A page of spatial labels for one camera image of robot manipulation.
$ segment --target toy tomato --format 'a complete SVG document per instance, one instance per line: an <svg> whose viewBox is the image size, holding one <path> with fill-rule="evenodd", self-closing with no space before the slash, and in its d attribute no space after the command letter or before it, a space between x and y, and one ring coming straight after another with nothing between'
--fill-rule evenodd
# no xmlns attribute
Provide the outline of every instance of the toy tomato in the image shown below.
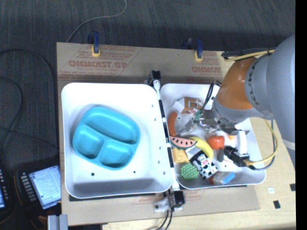
<svg viewBox="0 0 307 230"><path fill-rule="evenodd" d="M224 148L225 137L224 136L212 136L208 138L208 144L214 150Z"/></svg>

